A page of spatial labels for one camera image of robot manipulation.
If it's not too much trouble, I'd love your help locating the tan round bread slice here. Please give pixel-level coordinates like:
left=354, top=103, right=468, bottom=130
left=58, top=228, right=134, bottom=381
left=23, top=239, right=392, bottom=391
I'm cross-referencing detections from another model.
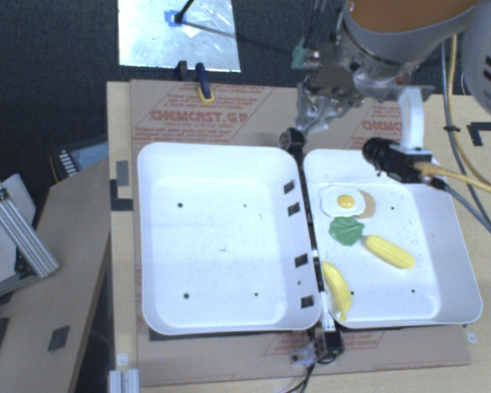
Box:
left=354, top=190, right=377, bottom=219

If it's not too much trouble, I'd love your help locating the white and yellow fried egg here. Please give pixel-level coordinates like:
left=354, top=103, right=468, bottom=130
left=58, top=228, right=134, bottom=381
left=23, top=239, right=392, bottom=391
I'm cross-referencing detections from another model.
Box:
left=318, top=184, right=367, bottom=218

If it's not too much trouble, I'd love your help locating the brown cardboard board red print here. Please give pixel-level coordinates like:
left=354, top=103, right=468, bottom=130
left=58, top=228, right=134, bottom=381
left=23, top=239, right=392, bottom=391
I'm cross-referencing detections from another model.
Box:
left=128, top=79, right=472, bottom=388

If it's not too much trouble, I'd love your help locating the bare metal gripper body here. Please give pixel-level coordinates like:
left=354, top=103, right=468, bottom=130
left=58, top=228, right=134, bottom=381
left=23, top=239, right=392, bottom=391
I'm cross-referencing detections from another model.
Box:
left=306, top=42, right=412, bottom=102

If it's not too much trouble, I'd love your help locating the green lettuce leaf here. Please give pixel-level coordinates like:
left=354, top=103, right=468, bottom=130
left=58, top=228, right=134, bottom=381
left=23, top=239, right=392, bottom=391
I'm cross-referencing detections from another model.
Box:
left=328, top=215, right=366, bottom=247

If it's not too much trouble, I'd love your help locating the thin black and white rod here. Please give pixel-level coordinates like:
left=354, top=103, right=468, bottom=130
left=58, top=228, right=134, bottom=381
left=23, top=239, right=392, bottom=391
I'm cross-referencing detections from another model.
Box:
left=292, top=145, right=336, bottom=332

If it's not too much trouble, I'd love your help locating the yellow banana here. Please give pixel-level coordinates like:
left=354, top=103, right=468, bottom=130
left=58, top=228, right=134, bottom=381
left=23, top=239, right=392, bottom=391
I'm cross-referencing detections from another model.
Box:
left=321, top=260, right=354, bottom=323

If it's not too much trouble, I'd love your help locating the white plastic tray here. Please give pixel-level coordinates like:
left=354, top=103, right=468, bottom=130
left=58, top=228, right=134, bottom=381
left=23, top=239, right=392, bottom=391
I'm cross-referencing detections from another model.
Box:
left=136, top=141, right=322, bottom=337
left=302, top=148, right=484, bottom=330

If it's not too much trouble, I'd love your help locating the yellow corn cob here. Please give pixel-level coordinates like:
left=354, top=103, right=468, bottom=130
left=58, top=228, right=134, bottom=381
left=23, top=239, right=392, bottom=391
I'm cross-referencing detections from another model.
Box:
left=364, top=234, right=417, bottom=270

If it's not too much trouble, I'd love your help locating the black cylinder on white bracket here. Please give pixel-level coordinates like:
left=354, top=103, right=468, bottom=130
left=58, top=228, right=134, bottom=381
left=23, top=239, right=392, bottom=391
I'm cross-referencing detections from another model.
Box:
left=362, top=85, right=435, bottom=184

